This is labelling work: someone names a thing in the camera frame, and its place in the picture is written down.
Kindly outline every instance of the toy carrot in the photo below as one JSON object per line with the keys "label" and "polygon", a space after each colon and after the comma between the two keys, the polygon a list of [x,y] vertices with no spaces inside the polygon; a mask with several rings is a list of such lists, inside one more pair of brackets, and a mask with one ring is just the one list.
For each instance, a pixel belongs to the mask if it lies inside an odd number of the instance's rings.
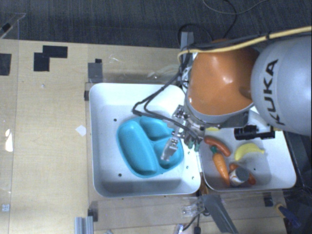
{"label": "toy carrot", "polygon": [[213,152],[213,161],[216,169],[220,173],[227,186],[230,186],[229,172],[223,155],[217,152],[216,146],[212,146],[210,150]]}
{"label": "toy carrot", "polygon": [[[232,172],[237,167],[239,167],[239,165],[236,165],[236,164],[232,163],[232,164],[229,165],[229,167],[230,167],[230,172]],[[256,179],[254,178],[254,176],[251,173],[249,173],[248,183],[250,185],[255,185],[256,184]]]}
{"label": "toy carrot", "polygon": [[210,136],[205,136],[204,142],[208,145],[216,146],[221,151],[221,153],[223,153],[224,156],[226,156],[226,157],[231,155],[229,148],[225,144],[223,144],[220,140],[218,140],[216,138],[213,138]]}

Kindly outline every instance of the black floor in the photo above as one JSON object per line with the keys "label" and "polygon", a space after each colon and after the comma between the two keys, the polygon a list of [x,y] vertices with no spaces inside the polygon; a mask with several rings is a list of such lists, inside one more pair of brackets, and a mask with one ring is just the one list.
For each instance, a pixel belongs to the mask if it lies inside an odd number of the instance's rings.
{"label": "black floor", "polygon": [[[261,0],[229,0],[242,11]],[[311,25],[312,0],[269,0],[238,15],[229,38]],[[217,10],[232,12],[223,0],[206,0]],[[198,24],[213,39],[222,37],[233,15],[214,12],[202,0],[0,0],[0,23],[9,13],[26,13],[20,38],[29,40],[178,47],[177,32]],[[193,27],[197,42],[207,33]]]}

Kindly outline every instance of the yellow cable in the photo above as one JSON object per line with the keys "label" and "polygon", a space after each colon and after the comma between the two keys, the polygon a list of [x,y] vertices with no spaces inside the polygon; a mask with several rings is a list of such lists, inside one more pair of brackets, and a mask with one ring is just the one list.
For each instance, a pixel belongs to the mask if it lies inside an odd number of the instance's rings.
{"label": "yellow cable", "polygon": [[188,49],[179,52],[177,55],[178,60],[180,61],[180,56],[188,53],[220,53],[220,52],[227,52],[227,51],[232,51],[232,50],[237,50],[241,48],[245,48],[263,41],[267,41],[268,39],[275,39],[279,37],[286,37],[286,36],[291,36],[295,34],[300,34],[300,33],[307,33],[312,31],[312,26],[306,26],[306,27],[301,27],[301,28],[296,28],[296,29],[291,29],[291,30],[285,30],[281,32],[276,32],[276,33],[271,33],[268,34],[267,36],[262,36],[258,37],[246,42],[242,42],[236,45],[228,46],[228,47],[223,47],[223,48],[215,48],[215,49],[210,49],[210,50],[201,50],[201,49]]}

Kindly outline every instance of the blue divided plate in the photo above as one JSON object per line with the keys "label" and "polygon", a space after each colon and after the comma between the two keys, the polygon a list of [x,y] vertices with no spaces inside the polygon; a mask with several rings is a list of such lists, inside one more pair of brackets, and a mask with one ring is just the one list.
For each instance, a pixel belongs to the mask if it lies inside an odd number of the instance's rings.
{"label": "blue divided plate", "polygon": [[136,117],[121,124],[117,130],[120,153],[133,174],[153,177],[176,167],[184,157],[181,143],[168,161],[161,154],[172,129],[159,119]]}

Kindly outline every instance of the wooden surface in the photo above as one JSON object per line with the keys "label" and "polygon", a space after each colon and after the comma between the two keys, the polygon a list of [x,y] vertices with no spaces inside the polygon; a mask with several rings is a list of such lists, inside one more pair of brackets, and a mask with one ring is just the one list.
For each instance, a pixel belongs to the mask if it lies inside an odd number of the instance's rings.
{"label": "wooden surface", "polygon": [[[51,58],[50,72],[34,72],[34,52],[42,52],[44,44],[68,46],[68,58]],[[174,68],[176,53],[173,49],[19,42],[10,234],[72,234],[75,217],[86,217],[87,143],[86,136],[75,129],[86,126],[83,93],[87,63],[102,58],[108,79],[150,79],[158,69]],[[276,201],[281,200],[282,195],[277,195]],[[266,208],[260,201],[253,205],[252,196],[243,201],[242,205],[242,200],[236,202],[235,198],[225,197],[225,206],[240,233],[286,233],[283,220],[272,207]],[[162,215],[155,215],[155,218],[162,218]],[[118,223],[123,219],[117,215],[114,221]],[[112,232],[172,234],[174,227],[158,225],[113,229]],[[201,227],[203,234],[219,233],[211,217],[202,218]]]}

